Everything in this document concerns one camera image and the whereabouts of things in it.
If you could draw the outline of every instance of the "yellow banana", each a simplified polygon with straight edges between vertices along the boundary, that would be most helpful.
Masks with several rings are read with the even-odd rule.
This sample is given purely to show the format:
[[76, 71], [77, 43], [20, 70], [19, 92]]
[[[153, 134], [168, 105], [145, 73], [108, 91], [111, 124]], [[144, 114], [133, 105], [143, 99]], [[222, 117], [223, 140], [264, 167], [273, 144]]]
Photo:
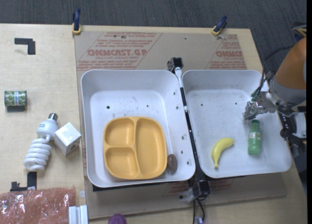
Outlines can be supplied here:
[[213, 147], [213, 150], [211, 151], [211, 157], [215, 164], [214, 168], [218, 167], [218, 161], [223, 150], [232, 146], [233, 144], [234, 140], [229, 137], [222, 138], [216, 142], [216, 144]]

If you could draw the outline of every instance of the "green bottle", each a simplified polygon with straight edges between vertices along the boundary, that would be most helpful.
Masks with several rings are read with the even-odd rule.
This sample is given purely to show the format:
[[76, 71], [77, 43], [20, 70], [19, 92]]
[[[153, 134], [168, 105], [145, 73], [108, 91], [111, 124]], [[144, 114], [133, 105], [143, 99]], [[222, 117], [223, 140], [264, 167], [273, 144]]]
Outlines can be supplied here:
[[252, 121], [252, 128], [249, 131], [248, 153], [249, 155], [259, 155], [260, 152], [261, 152], [261, 133], [259, 128], [259, 121], [254, 119]]

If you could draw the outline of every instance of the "pink plastic bag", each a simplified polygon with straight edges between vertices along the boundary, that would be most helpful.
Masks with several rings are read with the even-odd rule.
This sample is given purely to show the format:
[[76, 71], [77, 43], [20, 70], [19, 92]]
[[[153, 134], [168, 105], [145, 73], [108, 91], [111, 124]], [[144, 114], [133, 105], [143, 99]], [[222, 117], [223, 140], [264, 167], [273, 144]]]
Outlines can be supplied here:
[[75, 205], [74, 187], [4, 193], [0, 224], [67, 224], [68, 207]]

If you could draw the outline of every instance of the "wooden table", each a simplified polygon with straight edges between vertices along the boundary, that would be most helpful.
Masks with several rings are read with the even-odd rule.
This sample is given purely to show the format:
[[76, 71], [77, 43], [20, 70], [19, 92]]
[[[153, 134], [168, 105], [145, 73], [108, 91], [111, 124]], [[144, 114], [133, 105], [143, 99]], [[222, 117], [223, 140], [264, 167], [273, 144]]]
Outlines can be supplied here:
[[[82, 31], [123, 31], [161, 33], [209, 34], [209, 28], [160, 28], [82, 26]], [[11, 182], [21, 187], [27, 184], [27, 170], [23, 160], [33, 139], [37, 138], [38, 124], [52, 112], [58, 114], [58, 125], [71, 122], [80, 130], [78, 88], [75, 63], [75, 42], [70, 25], [0, 24], [0, 92], [27, 90], [27, 110], [7, 112], [3, 105], [0, 113], [0, 193], [10, 190]], [[225, 29], [224, 33], [237, 34], [248, 69], [262, 71], [259, 56], [248, 29]], [[27, 55], [26, 45], [15, 45], [14, 38], [32, 38], [36, 55]], [[86, 204], [79, 193], [84, 191], [81, 146], [64, 157], [52, 143], [52, 155], [47, 169], [38, 172], [38, 189], [75, 186], [77, 205]], [[286, 196], [242, 203], [210, 205], [205, 207], [206, 221], [210, 224], [263, 224], [308, 223], [307, 198], [298, 172], [292, 163], [281, 173]], [[162, 212], [127, 216], [129, 224], [192, 223], [193, 209], [183, 208]], [[90, 223], [106, 223], [107, 218]]]

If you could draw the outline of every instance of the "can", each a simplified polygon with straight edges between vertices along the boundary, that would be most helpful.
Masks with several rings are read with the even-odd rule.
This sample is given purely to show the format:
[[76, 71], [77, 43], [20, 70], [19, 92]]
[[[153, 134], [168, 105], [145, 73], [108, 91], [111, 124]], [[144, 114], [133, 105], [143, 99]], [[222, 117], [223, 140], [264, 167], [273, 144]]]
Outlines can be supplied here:
[[26, 106], [27, 91], [4, 91], [4, 105], [11, 106]]

